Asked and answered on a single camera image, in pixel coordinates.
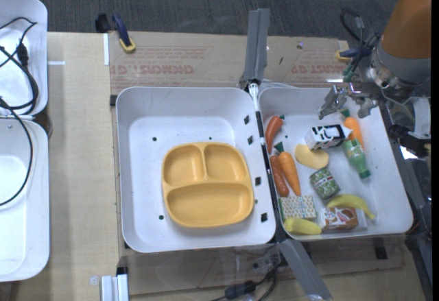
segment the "green can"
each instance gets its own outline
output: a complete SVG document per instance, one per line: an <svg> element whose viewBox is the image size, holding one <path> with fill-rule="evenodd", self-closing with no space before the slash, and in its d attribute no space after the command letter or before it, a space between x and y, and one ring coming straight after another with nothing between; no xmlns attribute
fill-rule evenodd
<svg viewBox="0 0 439 301"><path fill-rule="evenodd" d="M309 180L322 200L327 200L340 192L340 187L327 168L312 173Z"/></svg>

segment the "yellow potato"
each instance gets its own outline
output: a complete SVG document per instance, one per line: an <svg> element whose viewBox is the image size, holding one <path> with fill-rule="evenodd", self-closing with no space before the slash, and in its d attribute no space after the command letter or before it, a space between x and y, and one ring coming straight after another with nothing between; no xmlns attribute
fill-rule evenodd
<svg viewBox="0 0 439 301"><path fill-rule="evenodd" d="M329 155L326 151L322 149L310 150L307 145L303 144L297 144L294 156L302 165L314 169L324 168L329 163Z"/></svg>

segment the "toy banana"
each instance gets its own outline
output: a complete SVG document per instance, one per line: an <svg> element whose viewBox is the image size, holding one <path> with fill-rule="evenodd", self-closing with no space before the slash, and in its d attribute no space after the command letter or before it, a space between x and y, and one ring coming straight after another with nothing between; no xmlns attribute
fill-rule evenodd
<svg viewBox="0 0 439 301"><path fill-rule="evenodd" d="M283 222L283 226L286 231L292 234L315 235L322 233L321 227L308 219L288 217Z"/></svg>
<svg viewBox="0 0 439 301"><path fill-rule="evenodd" d="M355 207L364 211L364 213L370 218L374 219L375 215L370 212L370 209L360 196L351 194L339 194L334 196L327 203L327 207Z"/></svg>

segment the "yellow divided plate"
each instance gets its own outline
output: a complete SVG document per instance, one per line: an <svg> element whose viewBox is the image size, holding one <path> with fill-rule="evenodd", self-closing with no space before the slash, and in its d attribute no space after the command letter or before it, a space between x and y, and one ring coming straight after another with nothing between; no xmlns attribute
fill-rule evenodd
<svg viewBox="0 0 439 301"><path fill-rule="evenodd" d="M181 226L210 228L244 220L254 205L246 161L225 143L187 143L163 159L167 211Z"/></svg>

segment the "toy carrot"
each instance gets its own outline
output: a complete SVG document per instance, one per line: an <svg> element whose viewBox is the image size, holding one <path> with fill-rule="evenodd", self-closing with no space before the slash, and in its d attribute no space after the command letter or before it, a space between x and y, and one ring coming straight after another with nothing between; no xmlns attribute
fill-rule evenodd
<svg viewBox="0 0 439 301"><path fill-rule="evenodd" d="M283 115L273 116L267 124L267 129L265 130L265 141L267 142L268 154L272 152L274 135L283 125L283 120L285 117Z"/></svg>
<svg viewBox="0 0 439 301"><path fill-rule="evenodd" d="M358 120L356 120L354 117L351 116L348 108L345 108L340 112L342 113L342 115L345 116L344 126L349 129L352 129L352 132L349 134L347 139L348 140L357 139L361 144L361 147L363 147L364 149L363 136L361 135L361 130L359 128Z"/></svg>
<svg viewBox="0 0 439 301"><path fill-rule="evenodd" d="M277 151L279 151L279 162L281 162L282 172L287 179L288 184L297 196L301 196L299 176L297 174L296 163L294 162L293 156L283 149L282 142L277 143L275 146Z"/></svg>
<svg viewBox="0 0 439 301"><path fill-rule="evenodd" d="M277 192L282 197L287 197L289 189L283 178L282 166L277 155L270 157L270 164L272 166L272 174L274 178L274 184L276 185Z"/></svg>

